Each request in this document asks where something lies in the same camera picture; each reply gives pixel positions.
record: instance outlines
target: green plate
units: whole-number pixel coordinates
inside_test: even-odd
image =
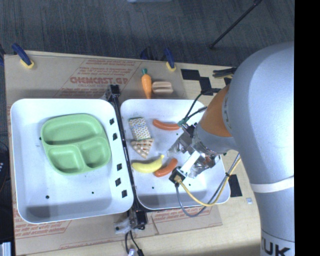
[[[41,128],[41,141],[52,167],[64,175],[93,171],[111,158],[106,132],[90,114],[49,119]]]

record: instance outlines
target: yellow banana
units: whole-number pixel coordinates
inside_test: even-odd
[[[140,173],[149,174],[159,170],[162,166],[162,159],[165,156],[162,154],[157,160],[150,163],[134,162],[132,167]]]

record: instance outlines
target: drain hole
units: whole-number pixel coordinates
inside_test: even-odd
[[[122,191],[122,198],[125,198],[127,195],[128,195],[128,194],[127,194],[127,191],[126,191],[126,190],[123,190],[123,191]]]
[[[115,180],[115,186],[118,187],[121,184],[121,179],[118,178]]]

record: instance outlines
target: toy carrot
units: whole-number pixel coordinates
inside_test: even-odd
[[[151,99],[152,81],[151,76],[147,74],[147,69],[142,69],[143,76],[141,77],[142,88],[147,99]]]

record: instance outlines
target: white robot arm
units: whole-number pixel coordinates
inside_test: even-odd
[[[260,255],[294,256],[294,43],[247,58],[192,132],[191,151],[239,152],[259,209]]]

